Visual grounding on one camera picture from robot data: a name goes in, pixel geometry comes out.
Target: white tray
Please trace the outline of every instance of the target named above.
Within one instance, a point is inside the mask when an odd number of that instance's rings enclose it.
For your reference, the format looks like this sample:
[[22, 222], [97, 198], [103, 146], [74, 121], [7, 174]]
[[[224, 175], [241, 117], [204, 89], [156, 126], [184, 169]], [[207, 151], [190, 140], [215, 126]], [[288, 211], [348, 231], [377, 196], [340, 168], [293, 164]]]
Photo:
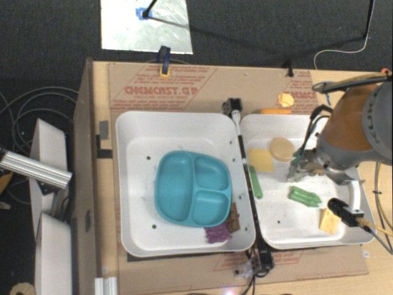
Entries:
[[[287, 138], [298, 149], [304, 140], [309, 116], [298, 115], [248, 115], [241, 121], [241, 132], [247, 149], [268, 149], [275, 137]], [[325, 119], [319, 121], [316, 132], [321, 132]], [[316, 145], [316, 137], [311, 135], [307, 149]], [[289, 162], [273, 159], [274, 172], [258, 172], [257, 177], [262, 188], [263, 198], [256, 199], [260, 229], [265, 241], [280, 250], [368, 243], [372, 236], [358, 227], [348, 227], [342, 222], [334, 235], [319, 229], [321, 211], [327, 202], [336, 197], [345, 202], [349, 200], [347, 186], [337, 186], [325, 176], [306, 176], [299, 182], [288, 183]], [[347, 173], [359, 180], [355, 168]], [[320, 208], [309, 208], [288, 199], [291, 185], [315, 192], [320, 196]], [[365, 219], [373, 221], [372, 213], [360, 186], [360, 208]]]
[[[255, 227], [231, 119], [222, 114], [130, 111], [117, 119], [116, 135], [122, 243], [129, 253], [149, 257], [242, 251], [254, 243]], [[178, 150], [213, 156], [228, 167], [241, 226], [229, 241], [209, 244], [203, 228], [171, 223], [156, 211], [158, 164], [165, 154]]]

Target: black floor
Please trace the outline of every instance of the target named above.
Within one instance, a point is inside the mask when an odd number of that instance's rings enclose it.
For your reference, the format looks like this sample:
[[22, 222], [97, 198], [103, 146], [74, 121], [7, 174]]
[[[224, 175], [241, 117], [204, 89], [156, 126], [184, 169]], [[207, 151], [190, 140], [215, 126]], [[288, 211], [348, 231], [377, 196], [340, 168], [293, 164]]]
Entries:
[[[364, 45], [369, 0], [187, 0], [194, 55], [174, 58], [201, 65], [313, 69], [322, 49], [359, 50]], [[376, 0], [370, 38], [361, 53], [323, 53], [319, 69], [392, 69], [393, 0]], [[100, 46], [100, 0], [0, 0], [0, 92], [8, 101], [40, 87], [77, 90], [85, 59], [147, 61], [154, 53], [117, 52]], [[12, 105], [17, 114], [20, 100]], [[32, 106], [72, 117], [64, 99], [42, 97]], [[0, 111], [4, 107], [0, 100]], [[63, 120], [40, 113], [68, 131]], [[0, 143], [12, 147], [10, 119], [0, 113]], [[31, 138], [34, 117], [20, 123]], [[29, 200], [25, 184], [12, 193]], [[8, 193], [0, 201], [0, 294], [21, 281], [34, 281], [34, 239], [29, 206]]]

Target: blue divided plate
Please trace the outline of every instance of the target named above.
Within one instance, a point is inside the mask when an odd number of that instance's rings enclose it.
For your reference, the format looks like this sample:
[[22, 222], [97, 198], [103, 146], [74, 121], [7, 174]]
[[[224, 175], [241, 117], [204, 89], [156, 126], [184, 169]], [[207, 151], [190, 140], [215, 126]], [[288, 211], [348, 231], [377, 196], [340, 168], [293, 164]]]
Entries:
[[174, 151], [167, 153], [158, 166], [155, 207], [168, 221], [217, 226], [229, 214], [231, 192], [228, 168], [211, 156]]

